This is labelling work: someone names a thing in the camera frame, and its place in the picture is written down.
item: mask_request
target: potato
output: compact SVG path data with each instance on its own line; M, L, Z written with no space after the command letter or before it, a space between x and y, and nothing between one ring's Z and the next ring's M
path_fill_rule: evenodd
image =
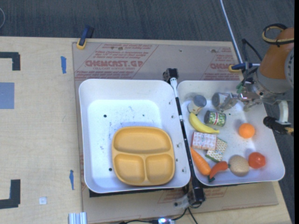
M243 177L249 172L248 161L240 155L232 156L228 161L228 166L230 171L238 177Z

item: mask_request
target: banana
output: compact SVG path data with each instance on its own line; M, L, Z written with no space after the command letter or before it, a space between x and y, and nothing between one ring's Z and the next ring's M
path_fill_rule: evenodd
M202 133L219 133L219 130L215 130L205 124L203 124L194 113L190 113L189 122L192 127L198 132Z

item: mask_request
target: orange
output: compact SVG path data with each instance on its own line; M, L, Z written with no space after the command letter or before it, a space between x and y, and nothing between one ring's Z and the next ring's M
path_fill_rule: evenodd
M245 139L251 138L255 134L256 130L252 124L243 123L239 127L239 135Z

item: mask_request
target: red tomato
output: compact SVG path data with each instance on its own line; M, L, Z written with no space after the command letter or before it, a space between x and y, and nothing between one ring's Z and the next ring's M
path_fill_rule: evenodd
M252 168L261 168L266 165L266 158L259 152L253 152L248 157L248 164Z

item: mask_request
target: cable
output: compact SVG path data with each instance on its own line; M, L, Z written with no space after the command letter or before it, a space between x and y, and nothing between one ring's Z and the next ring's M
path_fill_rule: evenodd
M194 221L196 224L198 224L197 221L196 221L196 219L195 219L195 217L194 217L193 214L191 213L190 208L188 208L188 210L189 210L190 215L192 216L193 221Z
M237 44L236 44L236 42L235 42L235 37L234 37L233 31L232 31L232 29L231 29L231 27L230 27L230 24L229 24L228 16L226 15L226 11L225 11L225 8L224 8L224 5L223 5L222 0L220 0L220 3L221 3L221 7L222 7L222 10L223 10L223 13L224 13L226 22L227 22L227 24L228 24L228 29L229 29L230 35L231 35L231 37L232 37L232 39L233 39L233 42L234 42L234 45L235 45L235 49L236 49L237 55L238 55L238 57L239 57L239 61L240 61L240 63L243 63L242 58L241 58L241 55L240 55L240 52L239 52L239 49L238 49L238 46L237 46Z
M271 24L271 25L266 26L263 30L263 33L262 33L262 38L265 42L267 42L271 45L278 45L278 46L294 42L294 38L281 39L281 40L267 38L266 37L266 32L269 31L270 29L278 29L280 31L283 31L283 30L287 29L287 27L284 24L280 24L280 23L275 23L275 24Z
M260 61L262 61L261 55L258 53L258 51L246 39L242 39L242 43L243 43L243 49L244 50L245 50L245 44L249 45L249 47L255 52L255 54L260 59ZM245 51L244 51L243 55L244 55L244 59L247 60L247 54L246 54Z
M172 221L179 220L181 217L183 217L183 215L185 215L186 211L187 211L187 208L185 209L185 211L183 212L183 214L181 216L172 219Z
M193 209L197 209L197 208L200 207L201 205L202 205L202 203L201 203L201 204L198 204L197 206L190 205L189 207L191 207L191 208L193 208Z
M143 221L143 220L131 220L131 221L127 221L127 222L121 222L119 224L127 224L127 223L130 223L130 222L145 222L145 223L155 223L154 221Z
M0 11L2 12L2 14L3 14L3 22L2 22L2 24L0 25L0 29L3 27L3 25L4 25L4 23L5 23L5 13L4 13L4 11L0 8Z

